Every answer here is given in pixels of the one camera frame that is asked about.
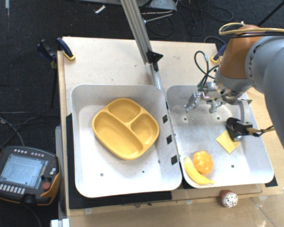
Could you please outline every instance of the metal bracket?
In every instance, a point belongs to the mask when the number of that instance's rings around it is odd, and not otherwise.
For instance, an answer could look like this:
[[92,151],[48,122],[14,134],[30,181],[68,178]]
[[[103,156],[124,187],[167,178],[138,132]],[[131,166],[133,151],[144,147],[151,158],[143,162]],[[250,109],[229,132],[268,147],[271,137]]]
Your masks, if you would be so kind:
[[138,45],[144,64],[146,63],[153,64],[153,66],[151,67],[153,83],[158,89],[162,90],[159,68],[157,65],[157,61],[162,57],[162,55],[154,53],[152,51],[151,43],[145,27],[145,22],[138,8],[137,1],[136,0],[120,0],[120,1],[122,3],[130,28],[133,32],[133,36]]
[[149,62],[153,64],[153,69],[155,71],[159,71],[158,61],[163,57],[163,55],[152,52],[152,51],[148,51],[146,55],[147,55]]

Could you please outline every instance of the white surface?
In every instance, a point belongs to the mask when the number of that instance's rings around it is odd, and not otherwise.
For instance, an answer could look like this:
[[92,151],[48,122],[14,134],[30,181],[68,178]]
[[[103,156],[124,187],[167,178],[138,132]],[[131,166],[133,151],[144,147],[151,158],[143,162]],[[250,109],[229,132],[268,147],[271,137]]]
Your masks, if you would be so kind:
[[[153,85],[150,65],[144,65],[136,41],[121,39],[63,37],[74,61],[64,58],[67,114],[71,113],[71,90],[78,84]],[[211,58],[215,44],[151,41],[154,52],[163,54],[158,62],[163,92],[173,85],[196,85],[203,73],[194,63],[201,50]],[[199,53],[197,61],[205,70]]]
[[[122,160],[106,149],[92,130],[94,116],[117,98],[127,97],[145,108],[158,122],[160,134],[155,143],[135,160]],[[71,93],[75,183],[85,197],[95,198],[139,192],[170,191],[182,181],[174,142],[167,144],[172,134],[165,97],[152,85],[78,85]]]

